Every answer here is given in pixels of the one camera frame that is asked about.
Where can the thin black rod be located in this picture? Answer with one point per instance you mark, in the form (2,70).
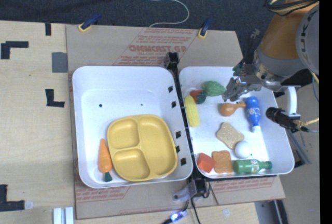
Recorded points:
(184,119)

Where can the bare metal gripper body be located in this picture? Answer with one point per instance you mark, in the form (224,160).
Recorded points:
(255,80)

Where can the yellow corn cob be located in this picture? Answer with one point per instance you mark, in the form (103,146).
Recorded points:
(192,114)

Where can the green bottle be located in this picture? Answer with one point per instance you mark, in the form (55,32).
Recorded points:
(249,166)

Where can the white egg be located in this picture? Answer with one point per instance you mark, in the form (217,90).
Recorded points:
(243,149)

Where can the white plastic tray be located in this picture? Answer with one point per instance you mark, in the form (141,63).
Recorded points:
(122,83)
(272,140)

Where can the brown chicken drumstick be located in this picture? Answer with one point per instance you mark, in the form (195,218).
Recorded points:
(228,109)

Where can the yellow divided plate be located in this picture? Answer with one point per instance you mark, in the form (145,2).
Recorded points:
(141,147)

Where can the blue bottle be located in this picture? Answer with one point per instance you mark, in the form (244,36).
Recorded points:
(252,112)

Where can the orange cheese wedge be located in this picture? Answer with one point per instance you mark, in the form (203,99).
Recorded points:
(205,162)

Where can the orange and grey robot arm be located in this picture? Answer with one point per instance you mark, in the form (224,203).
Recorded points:
(282,39)

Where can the small orange carrot green top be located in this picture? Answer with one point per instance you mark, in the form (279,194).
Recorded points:
(198,95)

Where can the orange biscuit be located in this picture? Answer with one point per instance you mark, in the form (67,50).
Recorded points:
(222,162)

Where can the brown cardboard board red print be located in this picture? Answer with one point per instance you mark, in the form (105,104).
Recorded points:
(109,44)

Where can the black cylinder on white bracket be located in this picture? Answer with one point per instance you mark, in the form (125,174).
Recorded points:
(284,114)

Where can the beige bread slice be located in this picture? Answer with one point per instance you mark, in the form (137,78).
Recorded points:
(229,134)

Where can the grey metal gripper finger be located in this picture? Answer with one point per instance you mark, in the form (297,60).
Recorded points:
(228,90)
(240,94)

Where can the green broccoli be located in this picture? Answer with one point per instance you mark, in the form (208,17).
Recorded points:
(214,88)

